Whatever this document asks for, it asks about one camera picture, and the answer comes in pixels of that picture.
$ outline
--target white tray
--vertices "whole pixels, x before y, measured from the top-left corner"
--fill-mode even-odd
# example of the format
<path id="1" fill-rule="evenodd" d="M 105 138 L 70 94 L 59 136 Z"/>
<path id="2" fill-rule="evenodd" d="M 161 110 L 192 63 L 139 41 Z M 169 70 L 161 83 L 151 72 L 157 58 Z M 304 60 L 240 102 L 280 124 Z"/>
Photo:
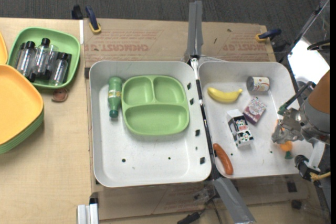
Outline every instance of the white tray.
<path id="1" fill-rule="evenodd" d="M 125 82 L 140 75 L 172 76 L 183 85 L 187 99 L 194 99 L 193 105 L 188 102 L 190 122 L 183 132 L 167 136 L 133 134 L 124 123 L 121 109 L 117 119 L 110 119 L 109 78 L 118 76 Z M 128 187 L 201 182 L 209 176 L 211 162 L 190 66 L 183 62 L 100 61 L 91 67 L 89 76 L 93 170 L 99 183 Z"/>
<path id="2" fill-rule="evenodd" d="M 271 140 L 276 120 L 281 117 L 277 114 L 278 109 L 295 94 L 288 70 L 276 62 L 204 62 L 199 66 L 199 75 L 212 142 L 222 146 L 234 168 L 232 175 L 226 175 L 221 162 L 215 158 L 218 171 L 228 178 L 297 174 L 294 158 L 285 159 L 285 152 Z M 246 80 L 249 76 L 268 77 L 270 89 L 257 94 L 248 92 Z M 236 102 L 222 104 L 207 94 L 208 87 L 222 91 L 242 88 L 243 92 Z M 255 126 L 249 123 L 254 137 L 252 144 L 237 148 L 227 124 L 226 112 L 233 109 L 243 112 L 255 96 L 266 104 L 266 110 Z M 298 102 L 295 101 L 291 107 L 297 109 Z M 293 157 L 298 154 L 310 156 L 311 153 L 310 143 L 293 142 Z"/>

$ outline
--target stacked plate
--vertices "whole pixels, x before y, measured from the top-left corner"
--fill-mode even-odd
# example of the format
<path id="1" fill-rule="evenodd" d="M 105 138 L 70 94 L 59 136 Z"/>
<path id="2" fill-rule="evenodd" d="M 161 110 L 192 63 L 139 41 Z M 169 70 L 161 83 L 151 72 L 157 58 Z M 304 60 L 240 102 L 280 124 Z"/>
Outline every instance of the stacked plate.
<path id="1" fill-rule="evenodd" d="M 29 137 L 44 119 L 42 96 L 15 68 L 5 65 L 6 61 L 0 34 L 0 154 Z"/>

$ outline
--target wooden table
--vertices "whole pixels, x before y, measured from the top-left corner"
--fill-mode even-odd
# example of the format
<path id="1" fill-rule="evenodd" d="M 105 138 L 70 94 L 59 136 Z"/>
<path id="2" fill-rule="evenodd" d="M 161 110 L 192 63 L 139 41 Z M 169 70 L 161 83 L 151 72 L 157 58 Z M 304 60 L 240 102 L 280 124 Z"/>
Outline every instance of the wooden table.
<path id="1" fill-rule="evenodd" d="M 0 18 L 0 31 L 9 51 L 18 33 L 31 26 L 47 27 L 80 37 L 80 21 L 54 19 Z M 81 48 L 78 71 L 68 88 L 65 102 L 51 100 L 50 90 L 39 90 L 44 100 L 45 119 L 29 138 L 11 151 L 0 155 L 1 223 L 76 223 L 76 208 L 88 204 L 94 177 L 90 169 L 87 79 L 84 76 L 85 53 Z M 295 177 L 305 195 L 317 201 L 309 184 Z M 255 180 L 242 181 L 241 188 L 258 223 L 324 223 L 318 218 L 291 209 L 289 198 L 270 203 L 278 195 L 276 181 L 268 179 L 260 184 Z M 248 185 L 267 189 L 270 194 L 256 196 Z M 218 208 L 223 223 L 233 223 L 225 207 Z M 185 212 L 115 219 L 102 223 L 176 223 Z M 214 209 L 208 209 L 198 223 L 219 223 Z"/>

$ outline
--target brown round object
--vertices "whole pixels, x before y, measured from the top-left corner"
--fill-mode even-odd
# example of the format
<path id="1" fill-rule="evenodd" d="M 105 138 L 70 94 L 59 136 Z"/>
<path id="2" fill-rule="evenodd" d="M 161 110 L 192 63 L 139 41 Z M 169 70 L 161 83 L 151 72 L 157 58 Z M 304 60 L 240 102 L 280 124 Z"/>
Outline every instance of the brown round object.
<path id="1" fill-rule="evenodd" d="M 52 95 L 52 100 L 55 102 L 64 102 L 68 98 L 68 91 L 66 88 L 56 89 Z"/>

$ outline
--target robotic hand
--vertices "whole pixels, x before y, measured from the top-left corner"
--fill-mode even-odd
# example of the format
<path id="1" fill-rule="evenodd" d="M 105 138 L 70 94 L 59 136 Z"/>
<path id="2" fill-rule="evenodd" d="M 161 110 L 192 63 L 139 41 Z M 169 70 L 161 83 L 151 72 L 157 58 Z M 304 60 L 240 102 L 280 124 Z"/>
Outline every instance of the robotic hand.
<path id="1" fill-rule="evenodd" d="M 304 179 L 314 181 L 319 179 L 316 179 L 315 175 L 321 172 L 319 164 L 325 145 L 330 145 L 330 71 L 321 78 L 299 110 L 287 109 L 311 85 L 312 82 L 307 83 L 280 107 L 278 114 L 283 118 L 278 121 L 271 138 L 278 144 L 304 139 L 311 143 L 313 152 L 310 159 L 298 155 L 295 164 Z"/>

